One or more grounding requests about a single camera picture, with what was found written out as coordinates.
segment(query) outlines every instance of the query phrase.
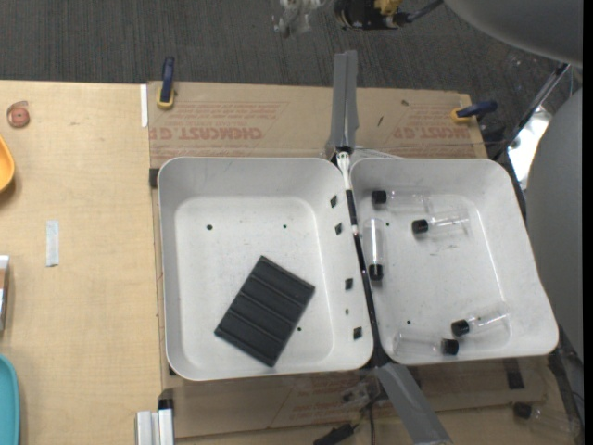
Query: blue plate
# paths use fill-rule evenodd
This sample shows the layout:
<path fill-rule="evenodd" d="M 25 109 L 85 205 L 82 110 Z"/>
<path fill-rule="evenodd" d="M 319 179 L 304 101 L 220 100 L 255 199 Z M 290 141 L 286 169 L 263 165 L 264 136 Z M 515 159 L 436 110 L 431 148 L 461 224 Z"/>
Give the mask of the blue plate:
<path fill-rule="evenodd" d="M 10 361 L 0 354 L 0 443 L 19 445 L 20 405 L 17 374 Z"/>

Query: black cap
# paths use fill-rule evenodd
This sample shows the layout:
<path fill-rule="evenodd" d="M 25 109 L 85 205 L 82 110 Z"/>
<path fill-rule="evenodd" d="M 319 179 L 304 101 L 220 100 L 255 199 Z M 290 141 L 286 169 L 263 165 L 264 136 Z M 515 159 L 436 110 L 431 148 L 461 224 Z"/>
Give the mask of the black cap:
<path fill-rule="evenodd" d="M 470 324 L 465 320 L 458 320 L 451 324 L 451 331 L 456 337 L 462 337 L 470 332 Z"/>
<path fill-rule="evenodd" d="M 522 419 L 528 419 L 531 417 L 531 412 L 533 408 L 531 405 L 526 404 L 525 402 L 515 402 L 512 405 L 512 411 L 514 412 L 516 417 L 521 417 Z"/>
<path fill-rule="evenodd" d="M 441 352 L 447 356 L 455 356 L 460 350 L 457 339 L 441 339 Z"/>
<path fill-rule="evenodd" d="M 383 190 L 373 191 L 371 193 L 372 204 L 385 204 L 387 202 L 387 193 Z"/>
<path fill-rule="evenodd" d="M 372 263 L 369 265 L 369 276 L 371 277 L 371 280 L 382 280 L 383 265 L 380 263 Z"/>
<path fill-rule="evenodd" d="M 425 219 L 417 219 L 411 222 L 411 231 L 414 234 L 422 234 L 428 231 L 428 221 Z"/>

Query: brown round object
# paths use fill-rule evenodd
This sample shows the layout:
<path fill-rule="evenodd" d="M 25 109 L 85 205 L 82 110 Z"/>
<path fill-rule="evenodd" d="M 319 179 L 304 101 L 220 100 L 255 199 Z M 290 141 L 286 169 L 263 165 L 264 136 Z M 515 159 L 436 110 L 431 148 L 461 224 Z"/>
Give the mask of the brown round object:
<path fill-rule="evenodd" d="M 19 129 L 29 123 L 29 112 L 26 108 L 13 108 L 8 112 L 8 123 Z"/>

